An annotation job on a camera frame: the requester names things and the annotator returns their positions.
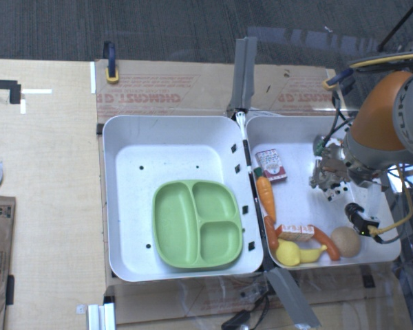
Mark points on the yellow banana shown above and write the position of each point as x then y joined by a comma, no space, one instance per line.
311,254

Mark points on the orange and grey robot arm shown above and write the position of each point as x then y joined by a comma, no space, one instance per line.
378,122

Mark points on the orange sausage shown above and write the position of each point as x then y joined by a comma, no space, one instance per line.
271,234
328,244

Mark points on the orange carrot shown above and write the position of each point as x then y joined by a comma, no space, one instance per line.
266,196

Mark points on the small red and white carton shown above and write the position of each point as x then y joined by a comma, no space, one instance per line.
307,233
290,233

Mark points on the tan round bread roll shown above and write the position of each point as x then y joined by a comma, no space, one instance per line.
346,242

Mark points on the brown cardboard board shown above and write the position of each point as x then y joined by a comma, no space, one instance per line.
165,91

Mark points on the green divided plate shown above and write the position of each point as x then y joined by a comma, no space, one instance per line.
179,225

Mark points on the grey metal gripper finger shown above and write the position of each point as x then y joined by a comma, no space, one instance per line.
337,192
317,179

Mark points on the yellow lemon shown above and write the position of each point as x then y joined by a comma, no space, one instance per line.
287,253

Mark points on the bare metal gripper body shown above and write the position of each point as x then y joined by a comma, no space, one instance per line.
332,165

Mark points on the white plastic tray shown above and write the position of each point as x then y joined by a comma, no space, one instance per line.
134,191
303,201

